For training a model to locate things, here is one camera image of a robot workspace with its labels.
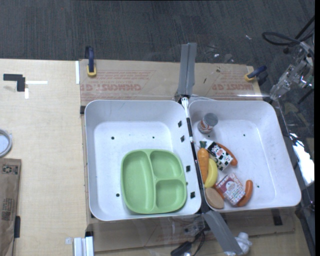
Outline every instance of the wooden table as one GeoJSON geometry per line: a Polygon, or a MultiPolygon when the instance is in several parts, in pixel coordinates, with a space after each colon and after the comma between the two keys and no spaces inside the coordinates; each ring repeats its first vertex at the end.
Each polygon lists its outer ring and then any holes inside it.
{"type": "MultiPolygon", "coordinates": [[[[0,127],[12,134],[6,158],[22,160],[18,212],[20,237],[15,256],[71,256],[70,238],[84,237],[87,227],[80,86],[75,61],[1,59],[3,74],[21,74],[29,97],[16,82],[0,81],[0,127]]],[[[289,233],[250,237],[249,255],[308,255],[299,220],[289,233]]],[[[109,251],[99,255],[166,254],[176,246],[109,251]]],[[[199,255],[224,255],[208,241],[199,255]]]]}

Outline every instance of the white tape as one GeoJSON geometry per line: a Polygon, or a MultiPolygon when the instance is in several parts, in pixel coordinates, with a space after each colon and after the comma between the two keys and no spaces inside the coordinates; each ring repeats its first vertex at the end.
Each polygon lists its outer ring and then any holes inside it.
{"type": "Polygon", "coordinates": [[[29,88],[28,87],[24,88],[24,98],[26,100],[29,99],[29,88]]]}
{"type": "Polygon", "coordinates": [[[25,81],[26,85],[47,85],[48,81],[25,81]]]}
{"type": "Polygon", "coordinates": [[[80,84],[79,61],[75,62],[75,83],[80,84]]]}

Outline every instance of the white plastic tub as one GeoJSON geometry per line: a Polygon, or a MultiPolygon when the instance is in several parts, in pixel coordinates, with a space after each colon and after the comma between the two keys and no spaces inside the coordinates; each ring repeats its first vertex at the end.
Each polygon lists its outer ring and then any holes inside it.
{"type": "Polygon", "coordinates": [[[220,212],[234,212],[296,206],[301,191],[273,107],[264,101],[197,100],[189,105],[193,139],[221,143],[237,158],[238,165],[219,171],[218,180],[234,173],[245,186],[253,181],[253,194],[247,205],[234,207],[225,201],[220,212]],[[214,113],[218,124],[209,134],[197,126],[206,113],[214,113]]]}
{"type": "MultiPolygon", "coordinates": [[[[229,148],[237,166],[219,171],[218,179],[234,173],[245,185],[253,181],[252,198],[243,207],[225,201],[219,212],[296,206],[301,191],[282,136],[278,118],[264,101],[197,100],[189,105],[196,150],[207,138],[229,148]],[[218,124],[209,134],[199,132],[198,122],[214,113],[218,124]]],[[[183,107],[170,100],[95,100],[85,108],[89,206],[102,221],[185,216],[201,206],[196,167],[183,107]],[[187,199],[174,212],[138,214],[126,206],[121,190],[121,162],[130,151],[168,150],[183,165],[187,199]]]]}
{"type": "Polygon", "coordinates": [[[180,104],[170,100],[95,100],[86,106],[84,116],[89,206],[97,219],[182,216],[199,210],[200,189],[186,114],[180,104]],[[138,214],[126,206],[121,190],[121,162],[128,152],[142,149],[168,150],[180,158],[187,199],[179,210],[138,214]]]}

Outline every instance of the green plate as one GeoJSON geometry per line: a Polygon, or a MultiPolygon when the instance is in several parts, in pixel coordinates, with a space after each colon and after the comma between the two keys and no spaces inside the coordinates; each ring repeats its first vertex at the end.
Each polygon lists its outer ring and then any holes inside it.
{"type": "Polygon", "coordinates": [[[180,159],[161,149],[127,153],[121,163],[121,189],[126,206],[139,214],[173,212],[187,199],[180,159]]]}

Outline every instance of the cow print carton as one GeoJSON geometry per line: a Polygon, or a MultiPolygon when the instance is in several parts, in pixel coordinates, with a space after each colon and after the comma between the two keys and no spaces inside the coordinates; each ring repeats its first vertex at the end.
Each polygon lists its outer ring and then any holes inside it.
{"type": "Polygon", "coordinates": [[[224,171],[234,158],[214,141],[208,139],[205,141],[207,145],[205,149],[213,156],[218,170],[224,171]]]}

